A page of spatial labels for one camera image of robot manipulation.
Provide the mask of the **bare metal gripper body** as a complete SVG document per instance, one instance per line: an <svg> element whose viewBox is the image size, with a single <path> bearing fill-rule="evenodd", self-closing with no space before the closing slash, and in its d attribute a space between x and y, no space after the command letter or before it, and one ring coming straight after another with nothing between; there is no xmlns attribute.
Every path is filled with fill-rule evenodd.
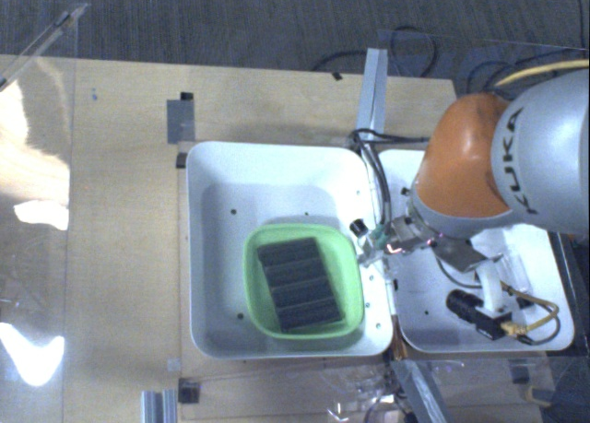
<svg viewBox="0 0 590 423"><path fill-rule="evenodd" d="M435 257L459 272L467 272L489 260L474 248L469 239L455 239L431 229L418 217L396 217L391 222L391 236L385 245L388 254L410 254L430 249Z"/></svg>

